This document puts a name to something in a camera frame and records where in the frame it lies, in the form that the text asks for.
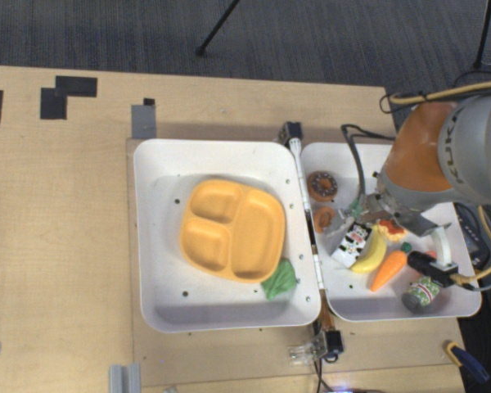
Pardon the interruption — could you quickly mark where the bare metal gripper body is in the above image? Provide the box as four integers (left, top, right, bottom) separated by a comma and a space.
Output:
351, 192, 452, 237

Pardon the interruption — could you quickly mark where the white cow print carton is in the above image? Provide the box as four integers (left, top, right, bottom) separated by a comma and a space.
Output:
330, 220, 374, 269

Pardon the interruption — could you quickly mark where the small orange toy pretzel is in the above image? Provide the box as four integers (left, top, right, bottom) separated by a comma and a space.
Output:
312, 206, 337, 234

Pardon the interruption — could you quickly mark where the toy pizza slice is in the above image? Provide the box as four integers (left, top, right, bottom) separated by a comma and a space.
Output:
376, 218, 409, 243

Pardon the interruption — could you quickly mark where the yellow banana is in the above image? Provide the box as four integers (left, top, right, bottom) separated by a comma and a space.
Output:
349, 224, 388, 275

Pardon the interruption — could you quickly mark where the thin black and white rod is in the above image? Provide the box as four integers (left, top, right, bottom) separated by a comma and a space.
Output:
288, 136, 335, 335

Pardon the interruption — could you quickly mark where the chocolate sprinkled doughnut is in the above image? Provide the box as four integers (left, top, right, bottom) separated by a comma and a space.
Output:
306, 171, 339, 204

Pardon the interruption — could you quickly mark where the orange carrot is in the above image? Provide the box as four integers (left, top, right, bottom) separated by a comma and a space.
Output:
370, 242, 413, 293

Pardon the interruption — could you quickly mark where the white plastic tray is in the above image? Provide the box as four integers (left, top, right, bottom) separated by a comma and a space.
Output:
300, 142, 483, 323
133, 138, 322, 334

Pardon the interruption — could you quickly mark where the green toy lettuce leaf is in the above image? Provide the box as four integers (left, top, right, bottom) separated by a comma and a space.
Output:
260, 258, 300, 301

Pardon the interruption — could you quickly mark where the orange divided plate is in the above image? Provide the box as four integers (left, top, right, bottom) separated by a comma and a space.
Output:
178, 178, 288, 284

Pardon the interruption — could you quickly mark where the green and grey can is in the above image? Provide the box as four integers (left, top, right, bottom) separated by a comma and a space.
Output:
400, 275, 442, 314

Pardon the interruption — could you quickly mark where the black cylinder on white bracket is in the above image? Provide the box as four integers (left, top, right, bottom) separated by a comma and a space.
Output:
407, 225, 460, 289

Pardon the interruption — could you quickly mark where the black block with thin wires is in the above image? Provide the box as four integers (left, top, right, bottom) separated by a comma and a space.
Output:
324, 329, 346, 363
282, 120, 304, 141

